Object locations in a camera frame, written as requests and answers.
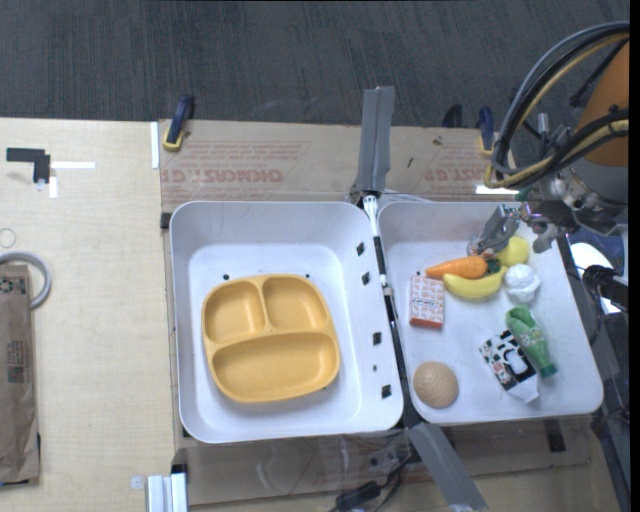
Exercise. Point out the black and white milk carton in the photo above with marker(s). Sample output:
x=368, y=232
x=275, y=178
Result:
x=507, y=367

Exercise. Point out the orange carrot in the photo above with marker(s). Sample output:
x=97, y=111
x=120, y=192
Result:
x=460, y=267

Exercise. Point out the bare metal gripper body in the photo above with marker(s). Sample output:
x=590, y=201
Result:
x=560, y=215

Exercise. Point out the black cylinder on white bracket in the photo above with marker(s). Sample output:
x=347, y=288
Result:
x=602, y=282

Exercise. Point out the tan round bread bun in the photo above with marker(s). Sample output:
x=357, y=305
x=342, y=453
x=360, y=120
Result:
x=435, y=385

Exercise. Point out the brown cardboard board red print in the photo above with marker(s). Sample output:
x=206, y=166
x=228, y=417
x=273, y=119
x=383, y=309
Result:
x=260, y=160

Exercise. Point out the orange and white carton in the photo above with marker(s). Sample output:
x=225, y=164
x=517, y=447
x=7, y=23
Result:
x=426, y=302

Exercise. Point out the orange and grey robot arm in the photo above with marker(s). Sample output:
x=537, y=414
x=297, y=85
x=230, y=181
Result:
x=609, y=100

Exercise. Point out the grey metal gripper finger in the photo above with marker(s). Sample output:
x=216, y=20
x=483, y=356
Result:
x=495, y=227
x=546, y=238

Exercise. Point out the white plastic tray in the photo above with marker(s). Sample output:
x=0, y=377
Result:
x=280, y=235
x=475, y=350

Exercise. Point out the yellow lemon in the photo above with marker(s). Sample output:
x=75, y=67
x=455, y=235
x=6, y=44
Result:
x=515, y=252

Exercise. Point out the yellow banana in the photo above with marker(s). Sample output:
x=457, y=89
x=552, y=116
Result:
x=475, y=287

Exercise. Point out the brown paper bag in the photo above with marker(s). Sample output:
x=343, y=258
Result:
x=17, y=380

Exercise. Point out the white garlic bulb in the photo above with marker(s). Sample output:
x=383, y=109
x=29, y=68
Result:
x=522, y=282

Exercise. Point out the yellow divided plate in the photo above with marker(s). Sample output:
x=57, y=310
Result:
x=272, y=340

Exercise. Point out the green plastic bottle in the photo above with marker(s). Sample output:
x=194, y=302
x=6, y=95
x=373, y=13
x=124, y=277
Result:
x=531, y=340

